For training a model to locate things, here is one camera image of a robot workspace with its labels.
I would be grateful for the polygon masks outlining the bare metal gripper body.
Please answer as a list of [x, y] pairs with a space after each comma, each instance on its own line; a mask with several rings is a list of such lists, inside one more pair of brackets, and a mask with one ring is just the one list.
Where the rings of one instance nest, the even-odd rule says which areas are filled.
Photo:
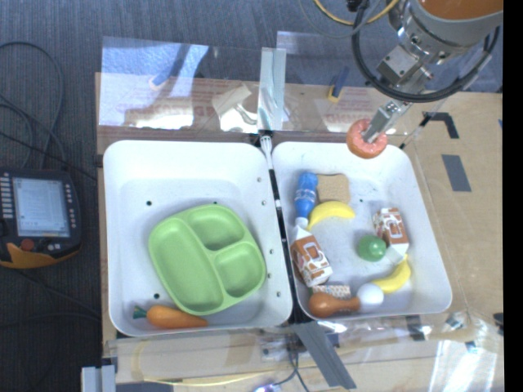
[[378, 65], [381, 78], [393, 90], [420, 93], [434, 77], [434, 65], [449, 58], [449, 45], [414, 17], [405, 17], [397, 31], [399, 43]]

